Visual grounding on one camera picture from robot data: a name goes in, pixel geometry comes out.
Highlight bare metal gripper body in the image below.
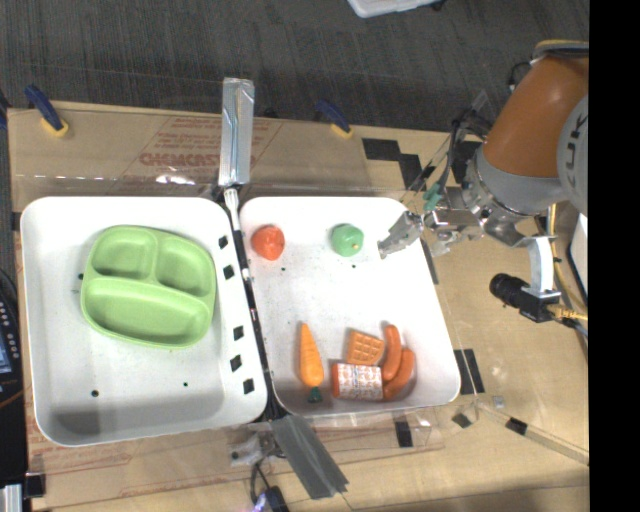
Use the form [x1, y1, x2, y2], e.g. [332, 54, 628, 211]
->
[422, 182, 507, 258]

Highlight green toy apple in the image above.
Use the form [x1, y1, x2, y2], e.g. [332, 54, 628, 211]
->
[329, 222, 365, 259]

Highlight white plastic tray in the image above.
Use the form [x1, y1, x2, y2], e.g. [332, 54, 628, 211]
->
[238, 195, 462, 419]
[18, 194, 269, 448]

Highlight orange toy sausage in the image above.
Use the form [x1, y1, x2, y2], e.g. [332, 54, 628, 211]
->
[382, 347, 417, 402]
[380, 323, 404, 384]

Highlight orange waffle biscuit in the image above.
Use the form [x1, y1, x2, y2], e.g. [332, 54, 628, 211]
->
[344, 328, 387, 368]

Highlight orange toy tomato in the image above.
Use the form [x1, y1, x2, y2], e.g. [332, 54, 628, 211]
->
[250, 224, 287, 262]

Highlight orange and white packet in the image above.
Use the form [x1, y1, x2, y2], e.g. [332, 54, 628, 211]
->
[330, 361, 385, 402]

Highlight orange toy carrot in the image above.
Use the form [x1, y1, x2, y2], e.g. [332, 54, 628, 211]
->
[297, 321, 326, 404]

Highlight green divided plate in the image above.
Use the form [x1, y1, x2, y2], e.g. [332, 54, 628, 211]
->
[79, 224, 219, 351]

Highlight brown cardboard board red print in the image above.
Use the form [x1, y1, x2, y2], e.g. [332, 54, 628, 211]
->
[5, 99, 446, 509]

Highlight black cylinder on white bracket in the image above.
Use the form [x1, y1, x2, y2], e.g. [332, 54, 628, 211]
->
[488, 234, 563, 324]

